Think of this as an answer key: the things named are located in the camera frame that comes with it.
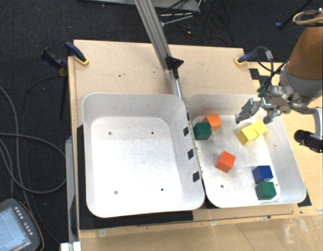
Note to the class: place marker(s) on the orange cube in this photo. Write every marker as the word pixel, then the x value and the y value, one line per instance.
pixel 225 161
pixel 215 120

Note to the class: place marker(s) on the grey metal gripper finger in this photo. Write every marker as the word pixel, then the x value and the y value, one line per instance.
pixel 247 111
pixel 270 116

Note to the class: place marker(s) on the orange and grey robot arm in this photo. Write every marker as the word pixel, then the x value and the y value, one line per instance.
pixel 306 54

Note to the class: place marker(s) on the black cylinder on white bracket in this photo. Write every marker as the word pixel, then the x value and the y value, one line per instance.
pixel 309 140

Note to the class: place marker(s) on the yellow cube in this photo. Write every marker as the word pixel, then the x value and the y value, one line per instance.
pixel 260 127
pixel 247 135

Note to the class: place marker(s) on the green cube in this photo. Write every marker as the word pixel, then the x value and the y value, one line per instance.
pixel 266 191
pixel 202 131

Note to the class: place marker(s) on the pale wood board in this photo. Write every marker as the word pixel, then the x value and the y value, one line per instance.
pixel 119 69

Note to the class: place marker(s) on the white plastic tray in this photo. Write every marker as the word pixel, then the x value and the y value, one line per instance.
pixel 140 161
pixel 239 189

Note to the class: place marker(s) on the blue cube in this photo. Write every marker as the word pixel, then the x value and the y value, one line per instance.
pixel 262 173

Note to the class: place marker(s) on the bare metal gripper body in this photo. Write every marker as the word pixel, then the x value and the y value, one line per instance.
pixel 283 101

